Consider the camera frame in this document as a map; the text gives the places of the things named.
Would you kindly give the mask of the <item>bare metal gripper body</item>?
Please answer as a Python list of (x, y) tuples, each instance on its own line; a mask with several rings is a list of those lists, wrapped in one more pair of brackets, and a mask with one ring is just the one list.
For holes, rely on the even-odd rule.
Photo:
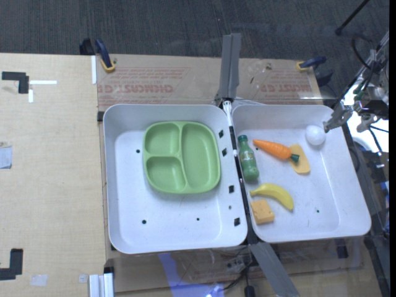
[(353, 109), (360, 115), (374, 114), (379, 118), (389, 117), (388, 105), (382, 100), (359, 100), (353, 104)]

